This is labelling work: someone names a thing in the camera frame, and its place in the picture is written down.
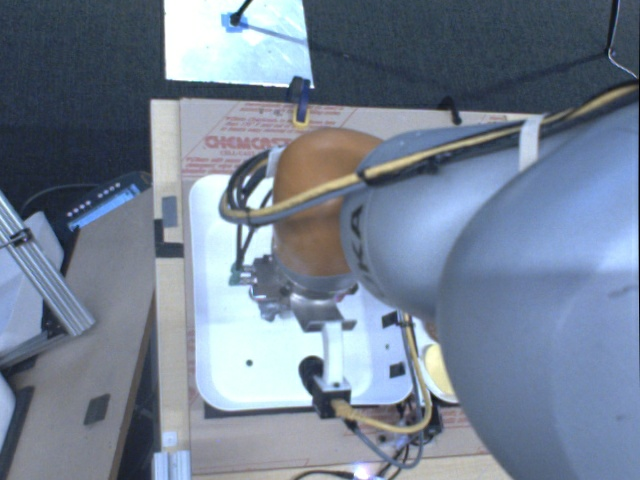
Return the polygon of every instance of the yellow object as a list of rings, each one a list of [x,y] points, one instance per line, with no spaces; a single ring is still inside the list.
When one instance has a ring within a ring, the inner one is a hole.
[[[298,121],[298,105],[293,107],[293,117],[291,118],[291,122],[293,126],[298,130],[304,130],[309,126],[309,122],[311,121],[311,112],[309,112],[309,108],[307,107],[307,111],[304,114],[304,121]]]
[[[427,347],[424,355],[424,367],[436,387],[447,396],[455,396],[451,385],[451,379],[447,373],[447,367],[442,357],[442,348],[437,343]]]

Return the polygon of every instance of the black clamp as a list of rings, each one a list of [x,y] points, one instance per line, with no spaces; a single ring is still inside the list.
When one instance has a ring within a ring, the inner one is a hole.
[[[311,90],[311,80],[294,76],[287,88],[286,101],[294,103],[293,126],[304,129],[309,126],[309,92]]]
[[[415,327],[413,320],[407,322],[404,320],[397,311],[392,313],[387,313],[382,317],[382,328],[386,329],[387,327],[391,327],[392,325],[397,325],[398,327],[406,328],[406,327]]]
[[[437,110],[448,110],[451,112],[451,121],[456,126],[462,124],[462,118],[460,117],[460,112],[458,112],[458,107],[456,106],[456,102],[453,101],[451,96],[445,96],[440,104],[438,105]]]

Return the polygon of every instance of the yellow cable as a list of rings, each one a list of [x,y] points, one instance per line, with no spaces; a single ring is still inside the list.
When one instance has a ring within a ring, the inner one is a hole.
[[[424,418],[422,418],[422,421],[414,425],[405,427],[391,425],[384,421],[365,416],[361,412],[351,407],[351,405],[346,400],[341,399],[331,401],[331,407],[335,411],[336,416],[347,421],[357,421],[358,423],[364,423],[379,430],[384,430],[386,432],[392,432],[395,434],[417,434],[427,427],[427,425],[431,421],[431,416],[433,414],[433,404],[431,403],[431,396],[429,394],[427,385],[424,382],[422,370],[420,369],[420,361],[418,359],[416,342],[413,339],[413,333],[411,332],[411,317],[407,314],[404,314],[403,321],[405,323],[404,332],[407,336],[409,353],[411,354],[411,362],[413,363],[416,375],[418,376],[418,385],[420,386],[420,391],[422,392],[422,398],[424,399],[426,409],[426,413],[424,415]]]
[[[557,121],[561,121],[563,119],[574,119],[576,117],[580,117],[585,115],[593,110],[596,110],[608,103],[611,103],[617,98],[626,96],[627,94],[632,93],[633,91],[638,90],[638,84],[625,85],[622,87],[618,87],[616,89],[612,89],[609,92],[604,93],[601,96],[594,98],[591,101],[588,101],[581,107],[577,109],[568,109],[562,112],[558,112],[556,114],[551,114],[546,116],[542,120],[543,125],[548,125]],[[465,147],[478,146],[481,144],[486,144],[502,137],[506,137],[513,133],[516,133],[520,130],[521,124],[517,124],[514,126],[510,126],[507,128],[502,128],[500,130],[485,132],[480,135],[476,135],[469,138],[463,138],[457,141],[449,142],[447,144],[442,144],[440,146],[426,149],[423,151],[419,151],[417,153],[413,153],[404,157],[400,157],[394,160],[390,160],[388,162],[384,162],[379,165],[375,165],[365,169],[363,172],[363,176],[366,180],[375,181],[377,178],[382,176],[387,176],[389,174],[394,174],[396,172],[401,172],[403,169],[410,168],[420,162],[423,162],[429,158],[433,158],[442,153],[448,153],[452,151],[456,151],[458,149],[462,149]],[[342,190],[348,188],[352,185],[360,183],[362,179],[356,173],[348,174],[341,178],[336,178],[335,180],[331,180],[327,183],[323,183],[322,185],[318,185],[312,189],[309,189],[305,192],[301,192],[295,196],[292,196],[284,201],[280,201],[276,204],[273,204],[266,208],[259,209],[247,209],[245,210],[231,210],[228,208],[228,200],[225,194],[223,194],[220,200],[220,213],[232,220],[237,219],[256,219],[262,217],[269,217],[273,214],[277,214],[282,211],[290,210],[304,204],[312,199],[316,199],[322,197],[330,192],[335,192],[338,190]]]

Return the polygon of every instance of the cardboard sheet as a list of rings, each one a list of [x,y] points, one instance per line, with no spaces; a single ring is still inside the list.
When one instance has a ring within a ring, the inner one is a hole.
[[[417,129],[453,126],[446,111],[310,107],[306,131],[345,127],[389,139]],[[291,123],[288,103],[197,100],[180,103],[182,139],[183,222],[185,239],[186,303],[189,329],[189,400],[191,452],[194,474],[307,467],[377,461],[341,421],[320,420],[311,412],[276,414],[217,414],[205,418],[205,404],[195,382],[196,333],[192,293],[192,258],[188,196],[193,184],[208,174],[231,174],[244,159],[276,145],[288,144],[301,133]],[[462,112],[463,124],[524,119],[523,114]],[[393,421],[395,408],[368,408],[381,419]],[[425,457],[486,453],[463,410],[442,409],[444,432],[425,448]],[[365,429],[372,438],[378,432]]]

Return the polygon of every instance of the white sticker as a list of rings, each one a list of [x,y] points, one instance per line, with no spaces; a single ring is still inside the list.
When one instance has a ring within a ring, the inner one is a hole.
[[[267,178],[273,178],[276,175],[276,170],[278,168],[278,162],[280,161],[280,156],[284,151],[285,146],[277,146],[273,148],[269,152],[269,161],[267,163]]]
[[[544,114],[527,119],[520,129],[520,172],[538,161],[540,125]]]
[[[178,433],[177,432],[163,432],[162,433],[162,447],[170,448],[171,446],[176,446],[178,444]]]

